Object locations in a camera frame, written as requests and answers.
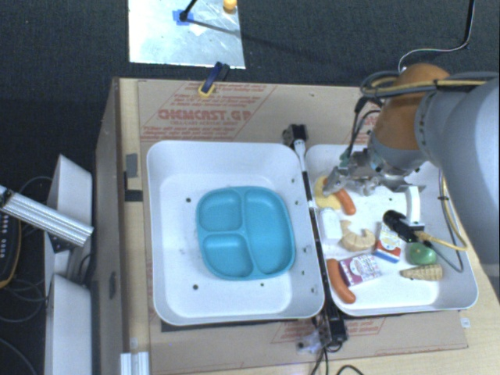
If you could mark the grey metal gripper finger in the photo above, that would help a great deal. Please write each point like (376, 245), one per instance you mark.
(370, 189)
(334, 182)

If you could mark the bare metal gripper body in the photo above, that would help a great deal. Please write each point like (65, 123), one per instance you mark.
(361, 170)

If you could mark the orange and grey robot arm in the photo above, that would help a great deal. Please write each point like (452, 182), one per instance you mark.
(453, 123)

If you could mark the yellow toy cheese slice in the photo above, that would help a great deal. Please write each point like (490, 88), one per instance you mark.
(326, 201)

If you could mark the short orange sausage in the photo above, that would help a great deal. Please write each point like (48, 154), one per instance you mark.
(347, 203)

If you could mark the thin black and white rod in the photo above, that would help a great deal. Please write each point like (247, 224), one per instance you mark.
(312, 205)

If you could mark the beige toy croissant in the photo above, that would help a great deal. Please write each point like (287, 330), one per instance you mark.
(353, 242)

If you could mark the white red blue carton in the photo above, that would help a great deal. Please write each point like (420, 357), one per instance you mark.
(388, 246)

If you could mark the pink and white carton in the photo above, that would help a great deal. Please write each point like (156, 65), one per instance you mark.
(361, 270)

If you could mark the green round toy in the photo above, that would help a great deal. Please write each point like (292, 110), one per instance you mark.
(421, 254)

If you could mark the long orange sausage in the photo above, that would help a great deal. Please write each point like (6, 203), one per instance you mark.
(340, 283)

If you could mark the beige toy ice cream cone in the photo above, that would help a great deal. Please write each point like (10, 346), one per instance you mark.
(423, 272)

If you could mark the blue divided plate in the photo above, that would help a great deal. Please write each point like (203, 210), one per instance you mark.
(246, 233)

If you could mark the white plastic tray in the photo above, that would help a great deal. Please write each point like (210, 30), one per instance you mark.
(176, 209)
(390, 295)

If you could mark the brown cardboard board red print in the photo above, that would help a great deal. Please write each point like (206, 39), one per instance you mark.
(218, 111)

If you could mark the black cylinder on white bracket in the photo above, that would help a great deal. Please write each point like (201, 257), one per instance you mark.
(400, 225)

